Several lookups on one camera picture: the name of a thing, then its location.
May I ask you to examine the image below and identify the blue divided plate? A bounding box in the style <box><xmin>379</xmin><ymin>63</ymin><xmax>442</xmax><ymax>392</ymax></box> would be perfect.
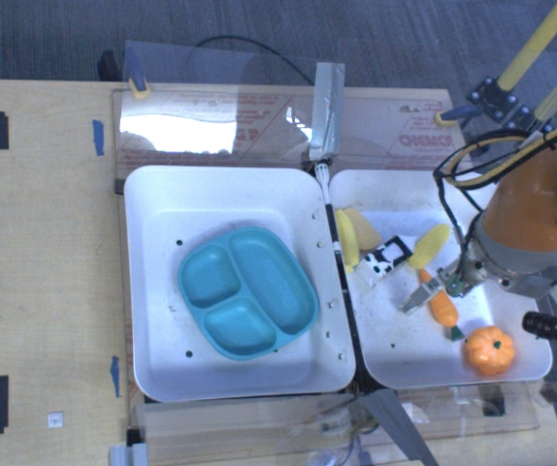
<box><xmin>177</xmin><ymin>226</ymin><xmax>321</xmax><ymax>362</ymax></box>

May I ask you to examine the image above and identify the orange carrot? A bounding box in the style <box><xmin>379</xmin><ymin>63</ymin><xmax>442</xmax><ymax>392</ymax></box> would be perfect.
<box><xmin>417</xmin><ymin>267</ymin><xmax>467</xmax><ymax>343</ymax></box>

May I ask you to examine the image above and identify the black cylinder on white bracket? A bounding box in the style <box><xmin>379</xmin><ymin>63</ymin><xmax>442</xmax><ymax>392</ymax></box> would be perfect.
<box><xmin>522</xmin><ymin>282</ymin><xmax>557</xmax><ymax>351</ymax></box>

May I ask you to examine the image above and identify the yellow corn cob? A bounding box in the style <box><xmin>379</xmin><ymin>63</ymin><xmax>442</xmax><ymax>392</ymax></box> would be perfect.
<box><xmin>408</xmin><ymin>222</ymin><xmax>452</xmax><ymax>272</ymax></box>

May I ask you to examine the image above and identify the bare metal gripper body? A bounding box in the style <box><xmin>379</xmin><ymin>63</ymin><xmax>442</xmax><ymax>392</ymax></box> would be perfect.
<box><xmin>436</xmin><ymin>252</ymin><xmax>555</xmax><ymax>301</ymax></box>

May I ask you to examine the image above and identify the black and white carton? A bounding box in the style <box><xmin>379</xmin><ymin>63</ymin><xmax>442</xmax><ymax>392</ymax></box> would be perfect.
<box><xmin>353</xmin><ymin>235</ymin><xmax>414</xmax><ymax>288</ymax></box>

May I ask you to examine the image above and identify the white plastic tray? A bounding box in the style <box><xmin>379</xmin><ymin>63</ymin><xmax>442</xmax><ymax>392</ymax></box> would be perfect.
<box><xmin>328</xmin><ymin>168</ymin><xmax>554</xmax><ymax>390</ymax></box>
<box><xmin>122</xmin><ymin>164</ymin><xmax>357</xmax><ymax>404</ymax></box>

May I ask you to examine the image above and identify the orange pumpkin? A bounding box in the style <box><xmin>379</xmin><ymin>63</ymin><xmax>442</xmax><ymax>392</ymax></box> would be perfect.
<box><xmin>462</xmin><ymin>324</ymin><xmax>517</xmax><ymax>378</ymax></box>

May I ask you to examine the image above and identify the yellow banana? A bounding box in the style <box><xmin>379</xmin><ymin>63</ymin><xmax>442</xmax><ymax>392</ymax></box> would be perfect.
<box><xmin>334</xmin><ymin>209</ymin><xmax>362</xmax><ymax>275</ymax></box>

